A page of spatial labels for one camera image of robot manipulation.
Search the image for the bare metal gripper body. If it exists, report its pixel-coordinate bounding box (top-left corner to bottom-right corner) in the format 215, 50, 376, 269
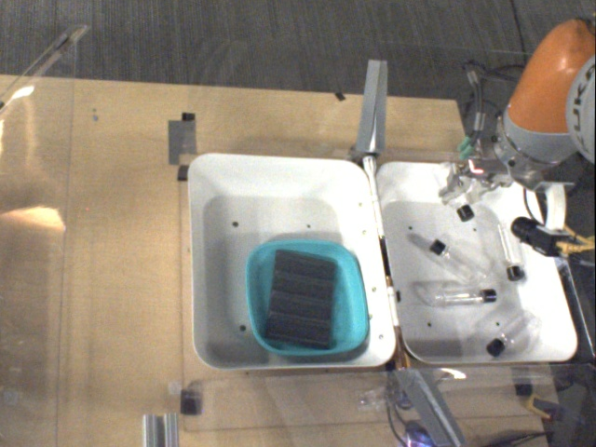
460, 142, 545, 191

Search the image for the clear plastic bottle black cap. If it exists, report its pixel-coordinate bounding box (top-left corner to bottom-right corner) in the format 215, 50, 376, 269
428, 237, 491, 284
485, 311, 544, 359
413, 280, 498, 308
441, 188, 477, 224
494, 221, 527, 282

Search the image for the teal plastic bowl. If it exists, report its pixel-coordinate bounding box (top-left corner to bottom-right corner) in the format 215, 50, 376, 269
245, 238, 372, 359

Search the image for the white plastic tray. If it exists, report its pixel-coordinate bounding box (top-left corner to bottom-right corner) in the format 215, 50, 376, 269
186, 152, 398, 372
373, 160, 579, 365

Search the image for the black ribbed block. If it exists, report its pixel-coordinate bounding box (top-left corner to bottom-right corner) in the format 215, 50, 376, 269
264, 248, 339, 350

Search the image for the black cylinder on white bracket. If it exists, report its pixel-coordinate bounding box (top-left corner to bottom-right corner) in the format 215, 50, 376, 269
509, 182, 570, 257

